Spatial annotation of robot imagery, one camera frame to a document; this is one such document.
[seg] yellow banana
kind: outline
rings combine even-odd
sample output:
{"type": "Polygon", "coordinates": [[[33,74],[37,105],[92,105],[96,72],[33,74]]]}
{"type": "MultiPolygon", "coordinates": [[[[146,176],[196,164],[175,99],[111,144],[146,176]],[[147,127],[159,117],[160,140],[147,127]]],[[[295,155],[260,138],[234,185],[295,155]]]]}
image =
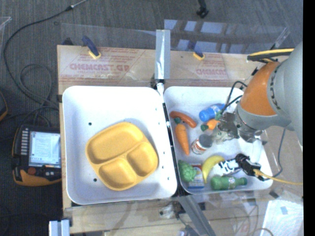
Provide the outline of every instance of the yellow banana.
{"type": "Polygon", "coordinates": [[[213,155],[208,157],[202,164],[201,169],[202,169],[202,175],[203,175],[203,180],[205,183],[207,183],[207,177],[209,175],[209,172],[211,169],[218,163],[225,161],[225,159],[220,156],[220,155],[213,155]]]}

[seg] gray floor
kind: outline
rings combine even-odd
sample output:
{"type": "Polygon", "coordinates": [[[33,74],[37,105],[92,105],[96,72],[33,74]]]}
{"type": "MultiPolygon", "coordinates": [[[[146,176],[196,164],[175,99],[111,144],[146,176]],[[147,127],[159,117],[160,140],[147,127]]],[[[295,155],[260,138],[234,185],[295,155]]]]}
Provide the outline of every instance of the gray floor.
{"type": "MultiPolygon", "coordinates": [[[[12,20],[5,27],[3,43],[20,27],[45,19],[82,0],[0,0],[0,17],[12,20]]],[[[35,63],[47,66],[52,73],[51,100],[57,94],[56,45],[61,44],[62,23],[106,26],[136,30],[163,29],[164,20],[187,20],[244,25],[288,27],[291,34],[281,48],[294,48],[303,40],[303,0],[205,0],[209,14],[201,19],[196,11],[197,0],[89,0],[52,20],[27,27],[10,41],[6,50],[9,69],[15,80],[23,67],[35,63]]],[[[42,70],[24,74],[29,88],[45,94],[47,74],[42,70]]],[[[9,107],[10,115],[29,112],[39,104],[29,100],[13,84],[4,65],[0,64],[0,90],[9,107]]],[[[44,113],[53,126],[59,125],[58,113],[44,113]]],[[[5,235],[47,235],[47,224],[36,214],[50,218],[61,215],[61,185],[40,188],[17,186],[10,169],[12,139],[20,118],[0,123],[0,216],[9,212],[11,223],[0,219],[0,232],[5,235]]]]}

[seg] food box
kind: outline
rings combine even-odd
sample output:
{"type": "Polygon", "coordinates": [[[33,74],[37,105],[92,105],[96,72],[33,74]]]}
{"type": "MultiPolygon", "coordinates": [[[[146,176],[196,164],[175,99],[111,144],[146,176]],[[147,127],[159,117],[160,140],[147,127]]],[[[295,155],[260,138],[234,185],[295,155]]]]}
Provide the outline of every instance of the food box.
{"type": "MultiPolygon", "coordinates": [[[[169,116],[171,111],[186,113],[197,122],[196,128],[187,127],[188,139],[192,143],[204,132],[200,129],[203,123],[198,119],[198,113],[210,105],[224,103],[230,90],[231,88],[174,86],[167,88],[164,94],[160,95],[153,88],[147,87],[73,86],[66,89],[63,93],[63,118],[66,190],[70,199],[79,205],[89,205],[168,198],[176,193],[178,187],[194,195],[261,190],[270,187],[272,180],[260,181],[239,171],[233,176],[246,177],[248,179],[246,186],[233,190],[214,191],[208,181],[204,186],[197,184],[195,188],[192,188],[192,184],[181,181],[179,173],[175,170],[178,168],[176,164],[179,160],[192,165],[202,165],[204,160],[211,155],[221,155],[228,160],[238,153],[243,153],[249,156],[252,162],[261,164],[261,170],[265,174],[272,175],[264,147],[259,140],[247,143],[241,138],[233,139],[222,144],[213,144],[203,154],[190,151],[189,155],[183,153],[176,140],[176,123],[169,116]],[[135,125],[144,134],[147,141],[140,139],[137,143],[148,142],[152,145],[157,155],[157,166],[154,171],[147,170],[155,168],[154,163],[144,168],[141,166],[141,153],[144,153],[143,158],[147,155],[144,151],[132,156],[133,162],[125,160],[128,155],[131,155],[130,147],[115,152],[111,159],[105,156],[100,161],[91,161],[94,152],[88,152],[88,150],[86,152],[89,141],[119,123],[135,125]],[[122,158],[124,158],[123,163],[115,163],[108,167],[108,171],[99,173],[103,165],[109,165],[111,160],[122,158]],[[125,186],[127,188],[121,187],[115,180],[111,181],[111,184],[106,183],[109,176],[106,176],[104,172],[111,174],[111,172],[118,172],[119,169],[123,171],[122,165],[126,165],[129,173],[135,176],[129,181],[129,185],[125,186]]],[[[242,93],[240,89],[235,88],[231,99],[242,93]]],[[[233,103],[226,110],[232,112],[235,107],[236,103],[233,103]]],[[[143,160],[144,164],[151,164],[148,162],[146,159],[143,160]]]]}

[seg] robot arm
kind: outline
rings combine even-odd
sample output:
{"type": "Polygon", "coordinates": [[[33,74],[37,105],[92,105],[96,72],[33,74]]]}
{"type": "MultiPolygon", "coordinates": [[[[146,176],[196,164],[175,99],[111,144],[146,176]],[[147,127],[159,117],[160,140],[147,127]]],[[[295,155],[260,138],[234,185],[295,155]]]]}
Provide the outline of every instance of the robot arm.
{"type": "Polygon", "coordinates": [[[270,126],[294,130],[303,146],[303,43],[289,58],[264,65],[252,78],[235,110],[238,134],[247,142],[270,126]]]}

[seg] orange divided dish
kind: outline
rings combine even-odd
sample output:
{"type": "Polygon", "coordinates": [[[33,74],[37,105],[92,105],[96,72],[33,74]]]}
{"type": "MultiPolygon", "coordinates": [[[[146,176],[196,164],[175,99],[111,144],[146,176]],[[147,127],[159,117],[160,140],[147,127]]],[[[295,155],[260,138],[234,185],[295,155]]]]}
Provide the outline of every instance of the orange divided dish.
{"type": "Polygon", "coordinates": [[[89,163],[110,189],[129,189],[158,167],[158,155],[142,131],[130,122],[110,126],[85,147],[89,163]]]}

